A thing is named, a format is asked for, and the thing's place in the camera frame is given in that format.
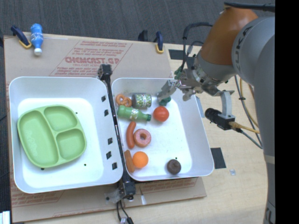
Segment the white plastic tray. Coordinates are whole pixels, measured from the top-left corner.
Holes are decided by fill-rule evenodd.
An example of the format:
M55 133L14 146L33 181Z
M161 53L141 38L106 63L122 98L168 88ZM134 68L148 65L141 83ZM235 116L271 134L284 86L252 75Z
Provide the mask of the white plastic tray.
M143 113L152 114L159 106L157 94L168 79L152 78L119 78L112 84L115 109L118 105L115 97L122 93L132 97L134 93L148 93L152 96L152 105L141 109ZM211 149L206 137L200 109L196 97L183 101L183 93L176 90L171 95L171 101L166 108L169 110L169 118L161 123L153 117L151 121L137 121L136 128L144 128L151 133L151 143L146 147L130 149L133 156L137 151L144 151L149 157L147 166L135 169L129 173L136 181L154 181L175 178L206 176L214 170L214 161ZM126 131L130 123L129 119L118 117L123 151L128 148L126 142ZM171 175L166 168L170 159L177 159L182 166L177 175Z
M102 81L87 77L18 77L10 83L9 103L14 180L21 191L40 193L111 184L121 179L123 166ZM85 132L86 150L71 162L42 169L26 156L17 121L28 110L57 104L76 112Z

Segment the pink donut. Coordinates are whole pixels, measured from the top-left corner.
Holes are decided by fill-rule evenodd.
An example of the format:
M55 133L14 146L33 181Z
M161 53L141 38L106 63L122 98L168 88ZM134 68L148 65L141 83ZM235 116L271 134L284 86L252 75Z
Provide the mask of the pink donut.
M133 136L135 144L139 147L145 147L151 141L151 135L146 129L137 129Z

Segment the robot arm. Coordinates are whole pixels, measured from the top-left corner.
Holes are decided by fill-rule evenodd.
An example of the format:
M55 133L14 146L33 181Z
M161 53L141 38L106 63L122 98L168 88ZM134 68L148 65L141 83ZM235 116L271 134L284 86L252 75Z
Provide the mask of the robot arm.
M251 10L258 6L226 4L224 11L195 57L194 65L175 72L176 81L167 82L158 94L162 102L176 89L184 95L207 92L220 96L222 112L208 109L206 117L220 128L230 129L228 123L234 121L231 114L230 95L234 91L220 91L218 86L238 74L241 79L254 87L255 106L264 159L268 173L268 198L264 224L276 222L275 209L275 140L274 140L274 49L275 17L260 17ZM262 6L275 11L275 6Z

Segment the tin can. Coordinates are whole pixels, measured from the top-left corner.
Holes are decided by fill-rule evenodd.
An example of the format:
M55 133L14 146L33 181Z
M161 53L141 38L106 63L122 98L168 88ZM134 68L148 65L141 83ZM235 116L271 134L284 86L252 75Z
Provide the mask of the tin can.
M134 94L132 95L132 106L134 108L145 108L151 106L150 94Z

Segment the red tomato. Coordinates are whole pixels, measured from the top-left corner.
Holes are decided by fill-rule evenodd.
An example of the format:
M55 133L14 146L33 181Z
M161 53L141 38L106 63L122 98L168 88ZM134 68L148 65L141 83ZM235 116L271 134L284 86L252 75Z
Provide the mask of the red tomato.
M153 116L156 120L164 122L169 117L169 111L164 106L158 106L153 113Z

